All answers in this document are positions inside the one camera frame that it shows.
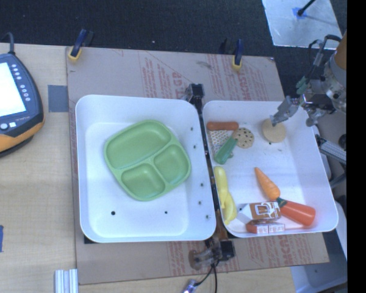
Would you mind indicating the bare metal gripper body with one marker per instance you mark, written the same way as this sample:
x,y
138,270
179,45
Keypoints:
x,y
326,98

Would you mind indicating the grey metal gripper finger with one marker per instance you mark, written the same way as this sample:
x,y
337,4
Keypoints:
x,y
285,108
314,117

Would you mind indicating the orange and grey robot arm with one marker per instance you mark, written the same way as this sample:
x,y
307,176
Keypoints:
x,y
341,56

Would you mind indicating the plain tan round biscuit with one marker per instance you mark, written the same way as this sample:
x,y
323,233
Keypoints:
x,y
276,134

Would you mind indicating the tan biscuit with dark dots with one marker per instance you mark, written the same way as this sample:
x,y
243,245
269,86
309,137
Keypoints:
x,y
245,137

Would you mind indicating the white plastic tray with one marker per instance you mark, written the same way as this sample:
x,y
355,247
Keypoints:
x,y
140,221
292,163

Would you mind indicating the orange-brown toy sausage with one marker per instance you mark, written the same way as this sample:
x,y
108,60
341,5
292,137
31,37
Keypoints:
x,y
221,125

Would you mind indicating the green toy bottle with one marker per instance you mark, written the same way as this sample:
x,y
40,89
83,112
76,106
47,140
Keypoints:
x,y
225,152

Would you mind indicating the white packet with orange pattern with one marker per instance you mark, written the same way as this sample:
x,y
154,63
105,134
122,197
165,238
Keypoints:
x,y
217,138

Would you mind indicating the orange carrot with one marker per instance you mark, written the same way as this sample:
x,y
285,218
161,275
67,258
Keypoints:
x,y
266,183

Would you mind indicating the thin black and white rod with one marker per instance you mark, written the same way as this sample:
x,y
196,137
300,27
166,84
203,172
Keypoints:
x,y
205,139

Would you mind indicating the orange toy bottle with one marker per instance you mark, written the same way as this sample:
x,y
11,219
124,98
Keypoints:
x,y
299,213

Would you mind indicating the yellow banana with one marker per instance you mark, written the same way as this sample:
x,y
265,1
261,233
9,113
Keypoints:
x,y
225,194

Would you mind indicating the white and orange carton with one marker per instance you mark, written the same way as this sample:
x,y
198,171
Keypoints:
x,y
262,211

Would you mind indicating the orange and white flat box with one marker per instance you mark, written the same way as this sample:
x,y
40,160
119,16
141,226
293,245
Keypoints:
x,y
262,227

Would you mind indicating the green divided plate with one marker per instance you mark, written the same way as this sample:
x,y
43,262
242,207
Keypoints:
x,y
140,145

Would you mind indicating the brown cardboard board, red print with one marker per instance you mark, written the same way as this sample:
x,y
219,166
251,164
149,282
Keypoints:
x,y
116,69

